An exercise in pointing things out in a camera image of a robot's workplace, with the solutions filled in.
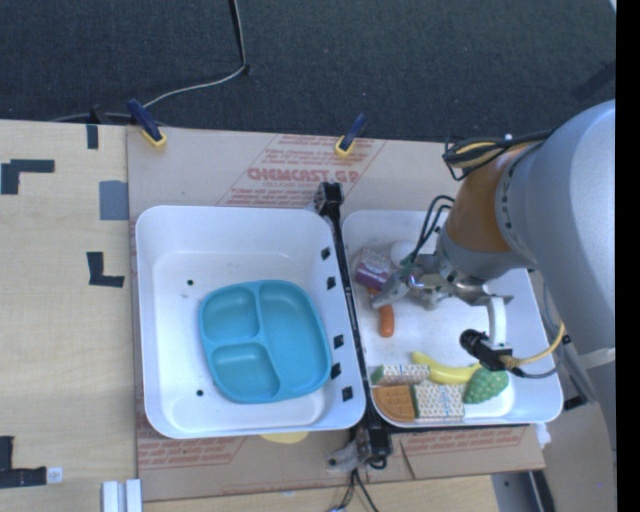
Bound black block with thin wires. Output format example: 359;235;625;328
356;423;394;464
313;180;346;217

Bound blue divided plate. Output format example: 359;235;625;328
197;279;334;405

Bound purple carton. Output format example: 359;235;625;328
354;247;395;290

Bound brown cardboard board red print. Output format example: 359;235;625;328
125;124;547;502

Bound white plastic tray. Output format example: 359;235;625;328
134;204;368;440
341;209;566;429

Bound small patterned carton green end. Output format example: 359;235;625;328
369;363;432;387

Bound orange sausage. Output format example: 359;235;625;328
378;304;397;339

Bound green grapes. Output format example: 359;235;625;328
462;367;511;406

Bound large patterned carton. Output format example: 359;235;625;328
410;380;467;422

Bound black cylinder on white bracket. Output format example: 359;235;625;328
459;294;514;373

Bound thin black and white rod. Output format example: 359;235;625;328
324;198;382;474

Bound orange waffle biscuit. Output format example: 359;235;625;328
372;383;418;423

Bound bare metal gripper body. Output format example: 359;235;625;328
399;252;514;307

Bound yellow flat object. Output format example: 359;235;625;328
258;428;311;446

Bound yellow banana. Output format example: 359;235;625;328
410;350;484;386

